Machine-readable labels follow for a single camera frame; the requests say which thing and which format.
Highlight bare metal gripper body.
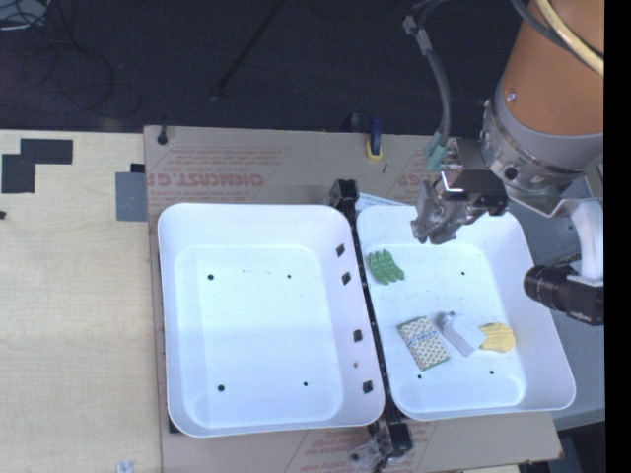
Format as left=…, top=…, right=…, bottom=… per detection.
left=439, top=99, right=588, bottom=217

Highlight white paper sheet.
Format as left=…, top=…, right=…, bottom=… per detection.
left=358, top=191, right=416, bottom=212

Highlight green toy pea pods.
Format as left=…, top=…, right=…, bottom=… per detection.
left=367, top=248, right=406, bottom=286

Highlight white plastic tray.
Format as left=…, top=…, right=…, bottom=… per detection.
left=355, top=203, right=578, bottom=422
left=157, top=202, right=386, bottom=439

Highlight thin black rod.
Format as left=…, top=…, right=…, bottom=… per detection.
left=343, top=199, right=403, bottom=429

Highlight white plastic bottle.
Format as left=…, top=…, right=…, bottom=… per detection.
left=436, top=310, right=488, bottom=359

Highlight patterned white packet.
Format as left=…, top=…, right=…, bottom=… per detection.
left=396, top=315, right=453, bottom=372

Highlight yellow toy corn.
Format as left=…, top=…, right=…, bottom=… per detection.
left=478, top=321, right=518, bottom=355

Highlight brown cardboard board red print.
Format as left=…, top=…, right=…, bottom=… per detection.
left=142, top=125, right=565, bottom=473

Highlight black block with thin wires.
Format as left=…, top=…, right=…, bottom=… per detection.
left=383, top=420, right=415, bottom=458
left=326, top=178, right=361, bottom=211

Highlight black cylinder on white bracket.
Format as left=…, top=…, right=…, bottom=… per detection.
left=523, top=198, right=605, bottom=327

